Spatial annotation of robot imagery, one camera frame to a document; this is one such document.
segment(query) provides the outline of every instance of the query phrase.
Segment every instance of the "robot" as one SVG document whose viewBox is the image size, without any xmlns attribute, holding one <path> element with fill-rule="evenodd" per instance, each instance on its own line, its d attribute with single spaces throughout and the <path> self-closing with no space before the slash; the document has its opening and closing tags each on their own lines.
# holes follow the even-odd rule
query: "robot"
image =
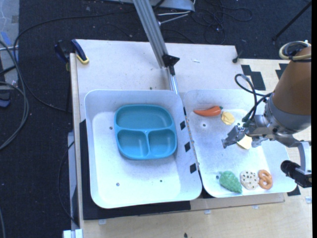
<svg viewBox="0 0 317 238">
<path fill-rule="evenodd" d="M 307 41 L 290 42 L 281 47 L 279 56 L 290 62 L 275 90 L 261 95 L 262 98 L 257 101 L 253 88 L 255 105 L 242 119 L 242 127 L 234 126 L 227 138 L 222 139 L 222 144 L 226 148 L 247 135 L 252 138 L 252 147 L 260 146 L 264 140 L 276 140 L 286 147 L 297 147 L 300 165 L 285 160 L 281 163 L 281 169 L 299 186 L 312 187 L 312 143 L 293 136 L 311 126 L 312 47 Z M 265 102 L 264 113 L 256 115 L 257 105 L 261 102 Z"/>
</svg>

